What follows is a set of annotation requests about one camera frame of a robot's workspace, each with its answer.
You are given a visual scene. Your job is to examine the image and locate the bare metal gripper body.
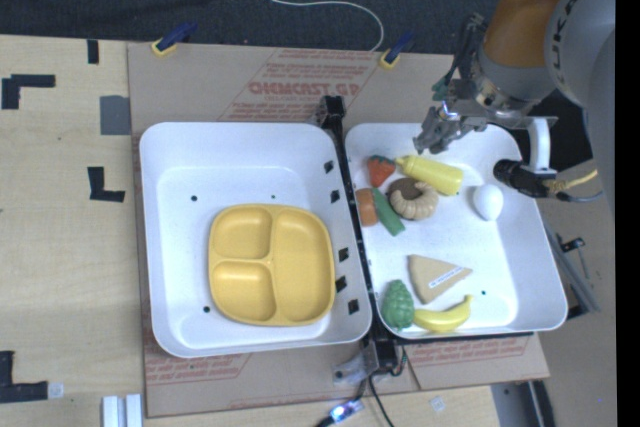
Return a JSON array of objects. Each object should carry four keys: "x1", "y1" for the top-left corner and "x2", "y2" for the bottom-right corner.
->
[{"x1": 439, "y1": 77, "x2": 507, "y2": 134}]

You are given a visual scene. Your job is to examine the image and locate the yellow mustard bottle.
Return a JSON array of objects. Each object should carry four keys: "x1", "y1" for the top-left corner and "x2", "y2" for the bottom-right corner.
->
[{"x1": 394, "y1": 154, "x2": 465, "y2": 197}]

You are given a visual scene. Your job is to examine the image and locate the red strawberry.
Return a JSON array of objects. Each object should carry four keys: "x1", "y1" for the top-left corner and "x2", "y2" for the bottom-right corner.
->
[{"x1": 367, "y1": 154, "x2": 398, "y2": 189}]

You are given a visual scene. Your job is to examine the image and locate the brown doughnut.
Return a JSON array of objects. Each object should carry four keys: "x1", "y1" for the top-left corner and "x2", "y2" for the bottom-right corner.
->
[{"x1": 385, "y1": 176, "x2": 426, "y2": 211}]

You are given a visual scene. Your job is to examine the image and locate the white egg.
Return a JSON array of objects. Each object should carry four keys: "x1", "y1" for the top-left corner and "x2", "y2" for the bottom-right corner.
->
[{"x1": 472, "y1": 183, "x2": 505, "y2": 222}]

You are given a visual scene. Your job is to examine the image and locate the white plastic tray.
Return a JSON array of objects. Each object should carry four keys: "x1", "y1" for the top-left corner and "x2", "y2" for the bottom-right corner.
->
[
  {"x1": 138, "y1": 121, "x2": 374, "y2": 360},
  {"x1": 344, "y1": 122, "x2": 570, "y2": 341}
]

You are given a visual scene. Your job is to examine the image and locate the orange toy vegetable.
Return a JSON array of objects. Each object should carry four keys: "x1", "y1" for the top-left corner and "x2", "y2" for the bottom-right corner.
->
[{"x1": 355, "y1": 187, "x2": 380, "y2": 228}]

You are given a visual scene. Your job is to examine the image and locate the tan triangular bread slice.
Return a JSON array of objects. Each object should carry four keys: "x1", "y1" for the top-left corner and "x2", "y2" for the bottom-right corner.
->
[{"x1": 406, "y1": 254, "x2": 474, "y2": 306}]

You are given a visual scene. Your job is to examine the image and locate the green grapes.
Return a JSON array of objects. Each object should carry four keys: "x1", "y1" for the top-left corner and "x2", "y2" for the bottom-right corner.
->
[{"x1": 381, "y1": 279, "x2": 416, "y2": 332}]

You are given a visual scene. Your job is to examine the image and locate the yellow banana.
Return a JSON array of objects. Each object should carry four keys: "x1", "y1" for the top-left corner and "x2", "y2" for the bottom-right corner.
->
[{"x1": 412, "y1": 294, "x2": 475, "y2": 334}]

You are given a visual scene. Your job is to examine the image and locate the yellow divided plate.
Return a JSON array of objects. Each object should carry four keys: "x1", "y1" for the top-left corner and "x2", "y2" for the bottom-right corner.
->
[{"x1": 207, "y1": 203, "x2": 337, "y2": 328}]

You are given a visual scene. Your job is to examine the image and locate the brown cardboard board red print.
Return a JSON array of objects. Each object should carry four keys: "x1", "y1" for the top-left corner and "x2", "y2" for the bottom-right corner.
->
[{"x1": 126, "y1": 42, "x2": 551, "y2": 419}]

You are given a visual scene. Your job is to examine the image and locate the black cylinder on white bracket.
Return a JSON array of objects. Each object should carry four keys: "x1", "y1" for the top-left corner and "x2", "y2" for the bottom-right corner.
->
[{"x1": 492, "y1": 117, "x2": 559, "y2": 199}]

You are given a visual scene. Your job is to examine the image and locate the black block with thin wires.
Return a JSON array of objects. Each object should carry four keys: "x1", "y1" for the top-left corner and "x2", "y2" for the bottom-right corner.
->
[
  {"x1": 317, "y1": 95, "x2": 347, "y2": 130},
  {"x1": 362, "y1": 335, "x2": 407, "y2": 375}
]

